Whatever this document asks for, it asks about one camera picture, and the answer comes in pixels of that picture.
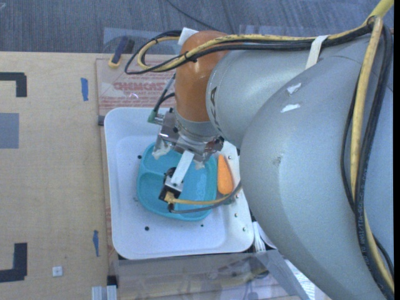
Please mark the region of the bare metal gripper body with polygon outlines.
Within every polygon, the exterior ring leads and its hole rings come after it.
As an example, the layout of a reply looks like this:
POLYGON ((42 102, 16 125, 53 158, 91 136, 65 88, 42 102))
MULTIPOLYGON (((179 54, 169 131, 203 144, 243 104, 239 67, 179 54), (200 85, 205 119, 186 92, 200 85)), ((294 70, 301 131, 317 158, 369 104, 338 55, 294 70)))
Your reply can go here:
POLYGON ((211 122, 195 122, 184 119, 173 108, 157 115, 160 130, 157 141, 165 141, 171 150, 194 154, 195 161, 208 161, 212 154, 223 148, 224 140, 211 122))

